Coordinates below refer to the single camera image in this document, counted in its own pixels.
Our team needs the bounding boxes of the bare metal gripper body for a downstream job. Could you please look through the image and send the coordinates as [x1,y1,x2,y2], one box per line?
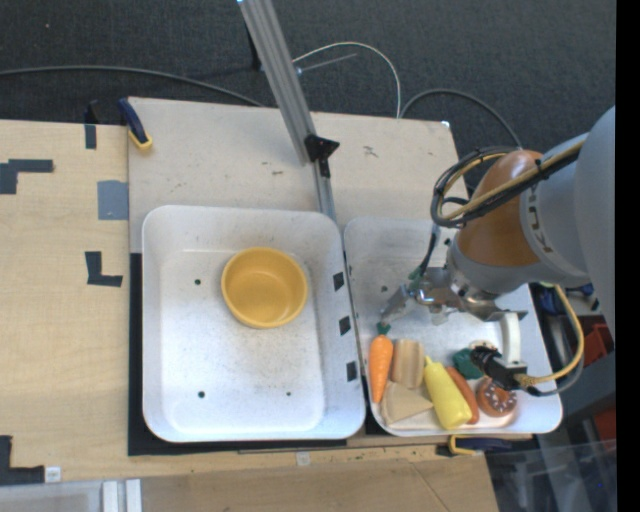
[409,266,529,324]

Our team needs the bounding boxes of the white plastic tray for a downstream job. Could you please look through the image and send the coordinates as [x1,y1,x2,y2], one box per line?
[342,215,565,438]
[141,203,367,444]

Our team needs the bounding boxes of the green broccoli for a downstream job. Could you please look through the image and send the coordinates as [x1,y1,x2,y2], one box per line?
[452,347,485,381]

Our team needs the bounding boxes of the tan bread roll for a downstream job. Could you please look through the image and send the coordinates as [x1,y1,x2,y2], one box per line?
[390,338,426,391]

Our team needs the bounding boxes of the orange carrot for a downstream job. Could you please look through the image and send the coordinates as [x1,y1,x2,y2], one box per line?
[368,322,395,405]

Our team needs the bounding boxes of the orange sausage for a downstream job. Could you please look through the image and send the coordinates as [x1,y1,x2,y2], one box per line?
[445,365,481,426]

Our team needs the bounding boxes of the yellow mustard bottle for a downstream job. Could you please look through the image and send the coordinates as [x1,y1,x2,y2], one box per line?
[423,354,474,431]

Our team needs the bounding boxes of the tan bread slice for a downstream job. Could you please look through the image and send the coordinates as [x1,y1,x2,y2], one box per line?
[380,380,435,427]

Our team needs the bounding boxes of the brown doughnut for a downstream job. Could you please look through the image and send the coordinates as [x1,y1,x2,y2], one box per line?
[474,375,519,419]

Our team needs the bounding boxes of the yellow bowl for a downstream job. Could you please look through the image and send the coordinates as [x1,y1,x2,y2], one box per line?
[220,246,310,330]

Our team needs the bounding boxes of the pale wood board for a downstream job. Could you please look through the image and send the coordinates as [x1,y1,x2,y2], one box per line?
[127,96,539,457]

